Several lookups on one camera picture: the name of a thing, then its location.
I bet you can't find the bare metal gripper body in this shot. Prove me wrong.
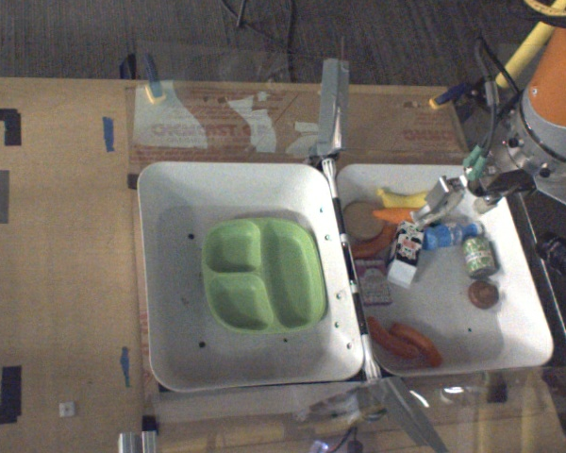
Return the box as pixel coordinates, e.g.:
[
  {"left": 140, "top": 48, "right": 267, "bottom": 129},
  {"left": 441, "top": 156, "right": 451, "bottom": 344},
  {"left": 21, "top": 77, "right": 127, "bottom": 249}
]
[{"left": 468, "top": 106, "right": 566, "bottom": 201}]

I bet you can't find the clear bottle blue label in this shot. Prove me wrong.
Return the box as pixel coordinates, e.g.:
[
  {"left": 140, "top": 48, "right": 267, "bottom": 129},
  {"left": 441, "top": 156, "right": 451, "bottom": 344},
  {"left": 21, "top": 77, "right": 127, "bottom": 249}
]
[{"left": 421, "top": 220, "right": 485, "bottom": 252}]

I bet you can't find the yellow banana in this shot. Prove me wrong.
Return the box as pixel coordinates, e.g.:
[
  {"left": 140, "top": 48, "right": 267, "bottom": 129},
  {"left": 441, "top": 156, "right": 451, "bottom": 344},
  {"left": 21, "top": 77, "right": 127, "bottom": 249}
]
[{"left": 375, "top": 186, "right": 430, "bottom": 210}]

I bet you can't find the orange carrot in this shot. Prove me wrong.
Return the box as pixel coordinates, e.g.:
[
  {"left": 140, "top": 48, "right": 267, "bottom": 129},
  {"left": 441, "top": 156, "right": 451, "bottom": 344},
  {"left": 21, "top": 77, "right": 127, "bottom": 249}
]
[{"left": 371, "top": 207, "right": 417, "bottom": 226}]

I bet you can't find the green can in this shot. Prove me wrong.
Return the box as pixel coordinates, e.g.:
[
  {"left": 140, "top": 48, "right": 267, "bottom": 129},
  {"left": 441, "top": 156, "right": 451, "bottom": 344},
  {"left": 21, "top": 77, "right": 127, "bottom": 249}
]
[{"left": 461, "top": 235, "right": 498, "bottom": 278}]

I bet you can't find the white milk carton cow print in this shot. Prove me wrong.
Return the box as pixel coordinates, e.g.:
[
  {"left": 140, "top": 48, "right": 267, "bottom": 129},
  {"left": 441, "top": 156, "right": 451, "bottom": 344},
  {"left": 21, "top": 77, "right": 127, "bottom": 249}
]
[{"left": 386, "top": 220, "right": 426, "bottom": 290}]

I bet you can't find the orange sausage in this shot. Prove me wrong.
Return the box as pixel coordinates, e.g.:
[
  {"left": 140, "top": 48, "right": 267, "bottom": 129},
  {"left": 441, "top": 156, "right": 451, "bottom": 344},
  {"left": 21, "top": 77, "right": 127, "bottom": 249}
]
[{"left": 350, "top": 224, "right": 398, "bottom": 260}]

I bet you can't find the tan round biscuit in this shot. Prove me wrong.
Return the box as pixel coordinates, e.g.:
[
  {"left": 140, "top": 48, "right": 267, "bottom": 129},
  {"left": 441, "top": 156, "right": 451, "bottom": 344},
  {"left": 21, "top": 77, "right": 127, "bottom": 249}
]
[{"left": 342, "top": 199, "right": 388, "bottom": 243}]

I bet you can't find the brown doughnut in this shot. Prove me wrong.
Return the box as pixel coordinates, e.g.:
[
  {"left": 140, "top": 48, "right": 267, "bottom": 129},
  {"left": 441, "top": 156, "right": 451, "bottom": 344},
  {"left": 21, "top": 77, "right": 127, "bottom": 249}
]
[{"left": 467, "top": 278, "right": 501, "bottom": 310}]

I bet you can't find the pink packet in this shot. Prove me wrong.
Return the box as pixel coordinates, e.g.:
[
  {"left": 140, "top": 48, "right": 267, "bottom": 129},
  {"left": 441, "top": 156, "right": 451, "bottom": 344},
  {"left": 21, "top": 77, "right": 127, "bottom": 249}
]
[{"left": 355, "top": 259, "right": 394, "bottom": 308}]

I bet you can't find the white plastic tray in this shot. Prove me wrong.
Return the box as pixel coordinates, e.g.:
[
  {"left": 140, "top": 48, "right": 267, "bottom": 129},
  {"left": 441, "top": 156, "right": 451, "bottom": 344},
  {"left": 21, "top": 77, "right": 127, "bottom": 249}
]
[
  {"left": 136, "top": 160, "right": 366, "bottom": 394},
  {"left": 335, "top": 162, "right": 556, "bottom": 378}
]

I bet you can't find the red sausage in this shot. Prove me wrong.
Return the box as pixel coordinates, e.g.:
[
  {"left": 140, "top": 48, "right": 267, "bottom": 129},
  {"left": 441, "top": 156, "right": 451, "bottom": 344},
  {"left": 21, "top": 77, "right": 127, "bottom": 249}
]
[
  {"left": 366, "top": 315, "right": 422, "bottom": 361},
  {"left": 388, "top": 322, "right": 445, "bottom": 369}
]

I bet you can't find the green divided plate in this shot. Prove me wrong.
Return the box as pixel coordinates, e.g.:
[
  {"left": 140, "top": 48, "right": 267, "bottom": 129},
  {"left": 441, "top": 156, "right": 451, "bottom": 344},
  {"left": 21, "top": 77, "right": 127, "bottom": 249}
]
[{"left": 200, "top": 217, "right": 329, "bottom": 335}]

